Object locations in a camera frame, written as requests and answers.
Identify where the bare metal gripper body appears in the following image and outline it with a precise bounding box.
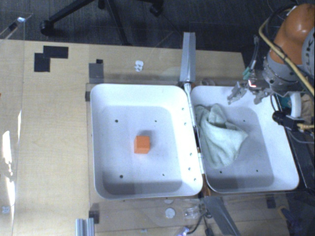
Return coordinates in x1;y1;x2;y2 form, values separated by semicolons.
244;74;273;96

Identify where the pale green cloth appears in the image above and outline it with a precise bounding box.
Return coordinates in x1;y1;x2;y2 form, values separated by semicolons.
194;103;250;170

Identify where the white plastic tray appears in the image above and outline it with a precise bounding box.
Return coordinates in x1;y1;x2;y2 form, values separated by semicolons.
90;83;204;201
190;85;300;194

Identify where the orange cube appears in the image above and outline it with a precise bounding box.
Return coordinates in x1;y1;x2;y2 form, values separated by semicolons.
133;135;151;154

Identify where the black cylinder on white bracket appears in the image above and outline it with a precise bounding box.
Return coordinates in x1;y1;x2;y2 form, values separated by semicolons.
272;91;306;132

